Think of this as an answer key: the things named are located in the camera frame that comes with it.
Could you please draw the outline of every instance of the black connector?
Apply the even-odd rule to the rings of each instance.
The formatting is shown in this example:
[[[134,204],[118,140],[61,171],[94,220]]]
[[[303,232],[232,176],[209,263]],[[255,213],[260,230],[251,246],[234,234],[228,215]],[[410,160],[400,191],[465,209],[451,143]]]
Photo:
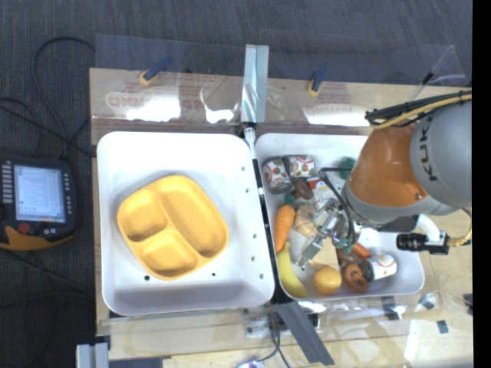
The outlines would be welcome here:
[[[426,235],[419,233],[409,233],[398,235],[396,240],[397,248],[401,251],[428,251],[431,255],[448,255],[450,247],[448,246],[449,236],[445,234],[439,241],[428,241]]]

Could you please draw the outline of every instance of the white tray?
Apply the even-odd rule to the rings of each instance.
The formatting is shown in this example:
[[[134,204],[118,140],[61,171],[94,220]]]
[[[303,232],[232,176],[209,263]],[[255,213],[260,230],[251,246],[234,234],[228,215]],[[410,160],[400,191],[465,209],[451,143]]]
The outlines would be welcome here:
[[[259,165],[273,156],[309,155],[313,156],[316,172],[322,167],[336,167],[344,157],[356,159],[367,137],[348,135],[309,135],[293,133],[267,133],[261,135],[256,141],[256,152]],[[334,187],[341,191],[344,180],[336,172],[329,173]],[[265,187],[265,200],[268,209],[269,222],[274,235],[274,220],[279,206],[283,203],[284,195],[273,195],[267,188],[267,183],[262,176]],[[367,293],[359,294],[349,287],[342,285],[336,293],[326,297],[317,292],[314,286],[315,269],[309,265],[302,270],[292,264],[298,279],[307,289],[308,297],[304,301],[322,301],[342,299],[346,297],[373,297],[398,294],[412,294],[419,291],[424,284],[424,271],[418,253],[401,251],[396,246],[395,233],[380,233],[366,228],[360,236],[359,242],[373,255],[388,252],[394,256],[398,266],[397,273],[391,277],[372,282]],[[295,239],[295,232],[290,232],[288,240],[292,243],[290,255],[296,258],[302,245]]]
[[[102,294],[125,316],[267,302],[275,282],[249,149],[226,134],[114,132],[97,146]],[[196,181],[229,226],[225,251],[174,281],[149,275],[117,227],[122,201],[142,186],[180,174]]]

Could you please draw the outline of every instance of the table surface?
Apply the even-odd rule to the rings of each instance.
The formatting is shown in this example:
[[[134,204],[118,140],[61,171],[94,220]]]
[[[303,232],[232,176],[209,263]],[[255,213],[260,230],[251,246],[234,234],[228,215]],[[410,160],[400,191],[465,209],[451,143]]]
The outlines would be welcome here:
[[[111,102],[109,94],[121,92],[127,85],[127,79],[135,74],[125,70],[91,69],[91,114],[92,144],[113,130],[185,130],[186,126],[200,126],[199,111],[194,119],[187,119],[185,126],[165,123],[142,123],[138,120],[121,120],[107,113]],[[199,75],[174,74],[186,81],[198,81]],[[236,77],[209,78],[216,80],[228,91],[240,85]],[[282,105],[283,120],[269,118],[272,123],[297,123],[284,125],[291,130],[308,124],[309,111],[317,110],[312,100],[305,97],[302,89],[308,85],[302,80],[269,80],[269,87],[281,89],[279,103]],[[323,84],[326,97],[323,103],[332,107],[322,113],[334,115],[336,119],[359,121],[366,110],[386,107],[404,102],[413,91],[412,86],[383,84]],[[336,89],[335,98],[329,100],[329,94]],[[454,92],[455,88],[425,87],[420,97]],[[296,105],[288,105],[295,98]],[[215,99],[217,110],[221,107]],[[219,127],[229,130],[230,126]],[[264,332],[264,324],[255,320],[252,313],[244,315],[241,310],[224,310],[182,315],[157,315],[139,318],[110,318],[110,311],[101,294],[101,234],[99,220],[99,200],[97,181],[97,159],[93,158],[94,191],[94,238],[96,255],[97,288],[97,330],[100,335],[110,334],[110,360],[136,359],[143,357],[166,357],[163,366],[201,367],[201,366],[238,366],[246,361],[268,356],[273,343]],[[444,217],[432,217],[440,229],[450,236],[464,235],[469,228],[469,218],[464,212],[455,212]],[[373,301],[356,301],[364,312],[356,315],[353,306],[331,306],[329,314],[320,316],[320,338],[325,342],[335,366],[473,366],[473,316],[469,311],[464,295],[473,293],[472,246],[451,248],[447,256],[419,253],[427,281],[422,291],[409,298],[397,297],[393,303],[401,310],[397,320],[377,311]],[[246,328],[258,324],[258,333],[247,332]],[[292,367],[321,366],[309,364],[292,335],[283,333],[282,352]],[[265,366],[284,366],[277,353],[265,361]]]

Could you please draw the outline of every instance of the yellow cable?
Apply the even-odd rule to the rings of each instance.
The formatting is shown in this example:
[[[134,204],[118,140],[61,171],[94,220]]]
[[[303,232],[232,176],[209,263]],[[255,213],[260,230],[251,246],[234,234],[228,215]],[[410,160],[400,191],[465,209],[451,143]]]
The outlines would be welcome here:
[[[473,235],[473,213],[471,208],[467,208],[467,211],[469,212],[468,215],[470,217],[469,230],[462,237],[449,238],[447,241],[449,247],[460,247],[471,239]]]
[[[389,127],[393,126],[394,124],[397,124],[400,121],[406,120],[408,117],[414,116],[416,114],[427,112],[428,110],[432,110],[432,109],[435,109],[438,107],[445,107],[446,105],[455,104],[457,102],[468,101],[468,100],[472,100],[472,99],[473,99],[472,94],[463,95],[461,97],[448,98],[446,100],[429,103],[428,105],[424,105],[423,107],[419,107],[415,110],[412,110],[411,112],[403,113],[400,116],[395,117],[394,119],[387,120],[387,121],[383,122],[382,124],[371,123],[370,125],[374,130],[381,130],[383,128],[387,128],[388,126]]]

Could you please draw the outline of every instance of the screen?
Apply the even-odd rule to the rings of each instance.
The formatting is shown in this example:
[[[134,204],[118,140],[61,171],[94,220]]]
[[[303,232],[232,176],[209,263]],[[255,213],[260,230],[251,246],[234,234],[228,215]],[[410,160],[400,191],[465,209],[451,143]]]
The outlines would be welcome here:
[[[14,166],[18,221],[65,222],[61,171]]]

